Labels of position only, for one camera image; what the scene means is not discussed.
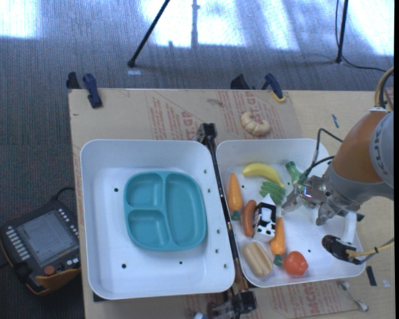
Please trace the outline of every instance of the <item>toy sausage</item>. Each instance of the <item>toy sausage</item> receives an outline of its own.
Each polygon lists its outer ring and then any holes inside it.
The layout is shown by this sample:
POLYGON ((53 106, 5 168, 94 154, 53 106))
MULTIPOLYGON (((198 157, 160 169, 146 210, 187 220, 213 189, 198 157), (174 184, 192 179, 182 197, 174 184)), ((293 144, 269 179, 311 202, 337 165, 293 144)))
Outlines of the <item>toy sausage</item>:
POLYGON ((251 241, 242 248, 242 254, 255 276, 267 276, 273 270, 273 263, 265 249, 257 241, 251 241))
POLYGON ((256 202, 252 199, 247 202, 245 205, 243 211, 242 211, 242 228, 244 230, 244 234, 246 237, 253 237, 254 236, 254 229, 253 229, 253 215, 254 215, 254 210, 256 208, 257 204, 256 202))

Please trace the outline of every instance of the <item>blue clamp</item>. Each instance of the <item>blue clamp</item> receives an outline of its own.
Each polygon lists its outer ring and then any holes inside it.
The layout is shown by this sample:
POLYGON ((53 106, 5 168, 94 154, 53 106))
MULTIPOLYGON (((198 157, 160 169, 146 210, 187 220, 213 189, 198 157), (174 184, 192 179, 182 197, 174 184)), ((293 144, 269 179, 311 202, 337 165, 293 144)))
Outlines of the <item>blue clamp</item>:
POLYGON ((282 94, 282 90, 279 86, 278 80, 271 73, 265 75, 265 80, 266 82, 261 89, 264 90, 270 85, 273 92, 272 97, 274 97, 277 102, 283 102, 285 100, 285 97, 282 94))
POLYGON ((102 101, 100 100, 98 88, 96 85, 96 79, 93 77, 93 74, 86 73, 83 76, 82 81, 84 82, 84 86, 86 87, 86 89, 89 91, 89 95, 87 96, 87 98, 92 108, 102 106, 102 101))

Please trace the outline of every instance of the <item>table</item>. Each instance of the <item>table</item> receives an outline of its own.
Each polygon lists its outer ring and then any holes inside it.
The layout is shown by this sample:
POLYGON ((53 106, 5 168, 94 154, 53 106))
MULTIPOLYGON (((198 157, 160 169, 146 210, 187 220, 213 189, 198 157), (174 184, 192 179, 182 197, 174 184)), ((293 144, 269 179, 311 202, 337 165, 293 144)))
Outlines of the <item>table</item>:
MULTIPOLYGON (((216 124, 219 141, 252 139, 252 136, 237 127, 234 120, 245 107, 250 110, 255 109, 263 117, 271 119, 271 124, 274 124, 275 128, 269 138, 316 139, 319 128, 325 128, 334 135, 344 138, 374 104, 374 92, 371 91, 284 91, 286 101, 280 104, 263 90, 99 89, 99 94, 104 105, 93 109, 87 99, 87 90, 76 89, 68 92, 84 309, 88 319, 151 318, 157 313, 164 319, 193 318, 194 312, 201 310, 207 301, 213 300, 215 295, 94 301, 86 273, 80 173, 80 150, 85 143, 97 138, 188 140, 193 138, 198 125, 204 122, 216 124)), ((339 142, 329 136, 322 136, 321 142, 330 155, 336 153, 339 142)), ((360 212, 365 218, 358 224, 357 233, 364 250, 383 245, 394 237, 393 201, 375 197, 363 204, 360 212)), ((369 306, 368 313, 358 311, 356 305, 347 299, 341 299, 341 303, 335 306, 318 303, 311 297, 307 297, 309 303, 302 304, 301 310, 286 308, 284 311, 271 306, 274 295, 272 292, 278 290, 255 288, 258 309, 244 315, 243 318, 278 319, 314 315, 322 318, 346 318, 347 310, 350 311, 349 318, 394 318, 394 248, 372 257, 366 265, 372 267, 377 286, 370 285, 366 272, 349 278, 348 282, 350 291, 369 306)))

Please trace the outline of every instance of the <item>yellow banana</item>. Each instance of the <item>yellow banana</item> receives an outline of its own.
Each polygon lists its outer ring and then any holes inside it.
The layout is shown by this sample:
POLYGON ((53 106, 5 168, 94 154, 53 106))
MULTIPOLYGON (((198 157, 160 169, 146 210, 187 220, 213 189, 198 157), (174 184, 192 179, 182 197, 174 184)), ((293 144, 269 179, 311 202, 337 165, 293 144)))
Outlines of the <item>yellow banana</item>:
POLYGON ((242 174, 244 176, 263 176, 277 183, 281 188, 285 187, 279 177, 278 171, 274 167, 264 163, 250 163, 244 168, 242 174))

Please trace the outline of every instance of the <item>gray floor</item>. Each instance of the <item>gray floor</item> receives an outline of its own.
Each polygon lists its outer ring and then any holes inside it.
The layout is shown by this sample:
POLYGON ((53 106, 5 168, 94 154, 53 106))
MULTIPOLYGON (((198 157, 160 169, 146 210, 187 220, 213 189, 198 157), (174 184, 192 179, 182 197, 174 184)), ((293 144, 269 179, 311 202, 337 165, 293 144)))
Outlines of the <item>gray floor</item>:
MULTIPOLYGON (((226 89, 241 73, 261 88, 272 73, 283 90, 375 90, 394 64, 394 0, 348 0, 341 63, 344 0, 171 0, 129 68, 163 2, 0 0, 0 225, 74 183, 69 72, 99 88, 226 89)), ((82 317, 80 279, 37 298, 0 269, 0 318, 82 317)))

